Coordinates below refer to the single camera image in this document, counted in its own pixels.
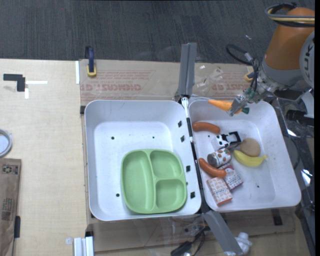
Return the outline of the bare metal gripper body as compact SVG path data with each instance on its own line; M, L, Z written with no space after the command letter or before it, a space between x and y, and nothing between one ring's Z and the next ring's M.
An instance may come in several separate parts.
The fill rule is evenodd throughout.
M249 72L244 76L244 80L250 85L243 91L240 98L247 103L258 103L267 97L272 97L276 91L288 89L287 85L273 81L263 72L259 74Z

